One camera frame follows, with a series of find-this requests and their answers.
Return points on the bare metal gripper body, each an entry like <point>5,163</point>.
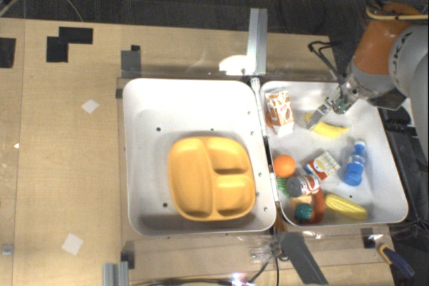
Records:
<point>342,97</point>

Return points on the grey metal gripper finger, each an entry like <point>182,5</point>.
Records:
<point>316,118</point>

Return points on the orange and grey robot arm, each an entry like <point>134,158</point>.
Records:
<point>378,53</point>

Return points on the yellow banana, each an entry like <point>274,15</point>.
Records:
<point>330,130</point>

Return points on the orange and white carton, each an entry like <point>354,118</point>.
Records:
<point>279,110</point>

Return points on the red and yellow carton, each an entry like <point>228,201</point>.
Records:
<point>322,164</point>

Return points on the orange fruit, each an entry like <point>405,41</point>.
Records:
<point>284,165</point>

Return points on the blue bottle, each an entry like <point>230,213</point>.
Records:
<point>354,167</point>

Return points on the red and white can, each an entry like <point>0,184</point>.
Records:
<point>303,185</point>

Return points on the green toy vegetable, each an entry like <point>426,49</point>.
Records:
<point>281,185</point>

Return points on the tan bread slice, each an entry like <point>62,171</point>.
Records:
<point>299,201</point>

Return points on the white plastic tray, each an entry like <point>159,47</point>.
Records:
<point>378,177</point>
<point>151,160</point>

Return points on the orange sausage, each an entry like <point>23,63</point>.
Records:
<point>319,206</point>

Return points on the yellow corn cob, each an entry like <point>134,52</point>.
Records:
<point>345,207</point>

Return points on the green broccoli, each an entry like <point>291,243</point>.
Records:
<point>303,212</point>

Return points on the pale wood board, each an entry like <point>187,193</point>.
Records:
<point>201,53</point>

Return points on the yellow divided plate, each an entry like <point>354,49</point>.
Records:
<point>191,177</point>

